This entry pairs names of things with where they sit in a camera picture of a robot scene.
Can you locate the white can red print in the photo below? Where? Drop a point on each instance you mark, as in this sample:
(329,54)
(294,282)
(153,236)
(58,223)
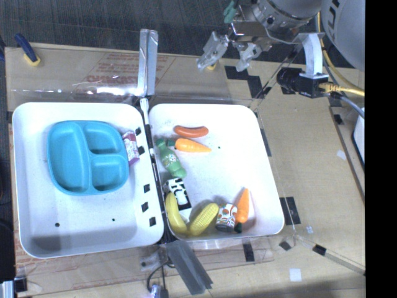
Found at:
(226,217)

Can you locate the yellow banana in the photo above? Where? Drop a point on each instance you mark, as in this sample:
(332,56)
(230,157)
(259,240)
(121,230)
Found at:
(174,216)

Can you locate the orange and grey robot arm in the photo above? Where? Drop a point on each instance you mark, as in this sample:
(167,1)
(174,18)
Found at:
(344,17)

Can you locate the orange sausage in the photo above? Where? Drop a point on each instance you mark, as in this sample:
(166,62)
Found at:
(190,131)

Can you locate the yellow corn cob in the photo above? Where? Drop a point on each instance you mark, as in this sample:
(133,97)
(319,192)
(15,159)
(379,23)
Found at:
(204,219)

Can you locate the white plastic tray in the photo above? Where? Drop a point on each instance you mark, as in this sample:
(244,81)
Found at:
(90,222)
(229,172)

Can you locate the pink and white carton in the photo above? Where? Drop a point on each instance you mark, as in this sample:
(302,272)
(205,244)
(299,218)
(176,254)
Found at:
(131,149)

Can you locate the black and white carton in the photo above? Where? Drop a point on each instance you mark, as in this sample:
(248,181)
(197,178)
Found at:
(179,192)

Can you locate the black cylinder on white bracket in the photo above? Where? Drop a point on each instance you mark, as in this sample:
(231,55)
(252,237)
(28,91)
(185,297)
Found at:
(307,81)

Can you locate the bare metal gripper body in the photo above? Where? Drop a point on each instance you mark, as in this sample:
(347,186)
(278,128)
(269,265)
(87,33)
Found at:
(254,28)

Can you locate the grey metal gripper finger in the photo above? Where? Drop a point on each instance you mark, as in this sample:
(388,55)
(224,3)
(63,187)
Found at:
(248,56)
(214,50)

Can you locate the orange carrot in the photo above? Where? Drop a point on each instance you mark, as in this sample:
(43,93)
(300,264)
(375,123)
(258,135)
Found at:
(190,146)
(243,208)

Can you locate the brown cardboard board red print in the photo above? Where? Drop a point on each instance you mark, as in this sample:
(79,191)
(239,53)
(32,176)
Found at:
(304,154)

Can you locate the thin black and white rod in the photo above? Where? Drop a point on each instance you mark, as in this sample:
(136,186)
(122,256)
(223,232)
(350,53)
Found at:
(144,109)

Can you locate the green bottle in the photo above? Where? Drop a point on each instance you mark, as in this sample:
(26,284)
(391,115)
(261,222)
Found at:
(170,160)

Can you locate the blue divided plate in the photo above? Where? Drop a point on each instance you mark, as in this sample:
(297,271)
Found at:
(74,157)

